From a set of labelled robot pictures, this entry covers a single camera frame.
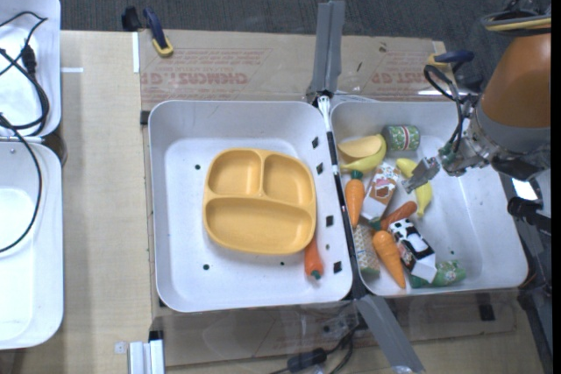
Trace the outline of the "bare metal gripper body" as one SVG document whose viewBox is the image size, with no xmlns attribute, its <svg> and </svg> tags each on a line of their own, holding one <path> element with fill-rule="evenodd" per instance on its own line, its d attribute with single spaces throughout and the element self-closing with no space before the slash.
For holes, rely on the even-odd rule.
<svg viewBox="0 0 561 374">
<path fill-rule="evenodd" d="M 497 152 L 494 142 L 478 125 L 469 125 L 441 148 L 441 166 L 450 176 L 488 166 Z"/>
</svg>

